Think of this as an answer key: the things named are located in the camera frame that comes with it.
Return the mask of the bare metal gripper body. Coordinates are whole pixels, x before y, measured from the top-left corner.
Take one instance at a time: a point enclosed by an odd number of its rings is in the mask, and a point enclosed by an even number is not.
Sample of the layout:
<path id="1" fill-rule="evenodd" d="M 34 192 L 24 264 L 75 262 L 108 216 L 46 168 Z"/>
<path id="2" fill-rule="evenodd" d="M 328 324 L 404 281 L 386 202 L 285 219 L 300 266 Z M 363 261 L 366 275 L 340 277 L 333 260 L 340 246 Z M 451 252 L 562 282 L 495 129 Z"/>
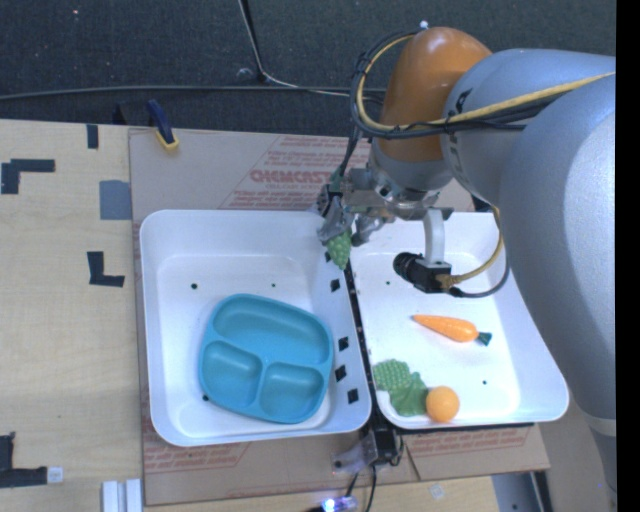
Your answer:
<path id="1" fill-rule="evenodd" d="M 452 180 L 445 168 L 351 168 L 341 181 L 342 205 L 368 217 L 421 220 Z"/>

